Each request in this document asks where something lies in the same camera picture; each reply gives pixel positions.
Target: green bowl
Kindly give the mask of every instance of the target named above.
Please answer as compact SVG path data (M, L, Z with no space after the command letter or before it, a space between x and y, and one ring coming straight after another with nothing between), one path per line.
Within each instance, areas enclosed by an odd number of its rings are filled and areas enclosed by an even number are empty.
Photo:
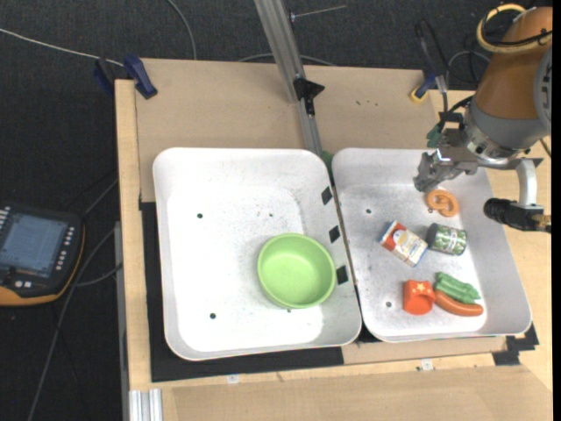
M287 233L269 239L257 271L266 295L286 309L306 309L325 301L335 288L335 264L316 240Z

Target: white cable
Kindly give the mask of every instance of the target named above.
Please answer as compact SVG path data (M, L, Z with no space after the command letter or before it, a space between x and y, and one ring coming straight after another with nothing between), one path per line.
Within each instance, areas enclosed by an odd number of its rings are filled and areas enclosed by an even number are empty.
M57 50L59 52L76 54L78 56L84 56L86 58L92 58L94 60L99 58L99 56L95 56L93 54L76 52L75 50L70 50L69 48L63 48L61 46L54 46L52 44L47 44L46 42L41 42L40 40L26 38L26 36L22 36L21 34L17 34L16 32L11 32L11 31L8 31L8 30L4 30L4 28L0 28L0 32L3 32L4 34L9 34L10 36L13 36L14 38L18 38L18 39L21 39L21 40L26 40L27 42L31 42L32 44L37 44L38 46L46 46L47 48L52 48L53 50ZM117 62L117 61L114 61L114 60L106 60L106 61L110 62L111 64L115 64L116 66L124 67L124 65L121 62Z

